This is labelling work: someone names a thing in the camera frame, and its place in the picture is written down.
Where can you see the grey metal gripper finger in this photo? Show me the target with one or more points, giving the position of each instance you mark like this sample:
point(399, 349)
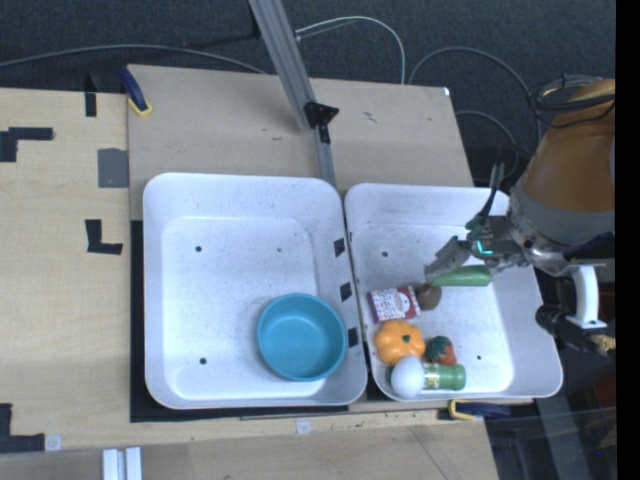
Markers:
point(440, 268)
point(454, 249)

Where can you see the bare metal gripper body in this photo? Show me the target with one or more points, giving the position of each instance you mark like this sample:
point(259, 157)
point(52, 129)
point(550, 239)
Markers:
point(510, 248)

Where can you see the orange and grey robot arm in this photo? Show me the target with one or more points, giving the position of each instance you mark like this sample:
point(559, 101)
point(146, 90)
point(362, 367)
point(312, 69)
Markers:
point(570, 178)

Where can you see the green cucumber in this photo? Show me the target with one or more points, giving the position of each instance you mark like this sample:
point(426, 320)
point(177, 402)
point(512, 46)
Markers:
point(465, 277)

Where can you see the brown kiwi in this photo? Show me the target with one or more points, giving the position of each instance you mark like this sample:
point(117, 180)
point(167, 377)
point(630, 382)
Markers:
point(430, 298)

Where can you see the red and white carton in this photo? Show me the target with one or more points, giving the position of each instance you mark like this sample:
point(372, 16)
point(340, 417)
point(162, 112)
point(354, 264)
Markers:
point(392, 305)

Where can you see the white plastic tray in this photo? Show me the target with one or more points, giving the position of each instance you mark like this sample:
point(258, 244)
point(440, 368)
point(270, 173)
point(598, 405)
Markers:
point(225, 293)
point(495, 328)

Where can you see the red strawberry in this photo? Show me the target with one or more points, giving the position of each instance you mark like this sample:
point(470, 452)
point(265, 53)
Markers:
point(442, 352)

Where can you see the orange pumpkin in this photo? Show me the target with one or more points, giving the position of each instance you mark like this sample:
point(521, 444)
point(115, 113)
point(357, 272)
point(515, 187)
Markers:
point(397, 343)

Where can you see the green bottle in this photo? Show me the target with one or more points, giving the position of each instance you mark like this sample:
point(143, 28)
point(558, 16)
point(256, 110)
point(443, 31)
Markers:
point(447, 377)

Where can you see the white egg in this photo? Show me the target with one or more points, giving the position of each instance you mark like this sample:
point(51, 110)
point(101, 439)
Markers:
point(406, 377)

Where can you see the blue bowl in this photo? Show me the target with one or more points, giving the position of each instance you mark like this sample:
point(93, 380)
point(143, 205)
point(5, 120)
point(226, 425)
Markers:
point(300, 335)

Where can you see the pale wood board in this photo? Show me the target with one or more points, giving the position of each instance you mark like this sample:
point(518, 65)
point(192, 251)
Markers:
point(225, 128)

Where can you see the black cylinder on white bracket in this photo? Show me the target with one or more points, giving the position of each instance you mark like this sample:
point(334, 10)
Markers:
point(585, 298)

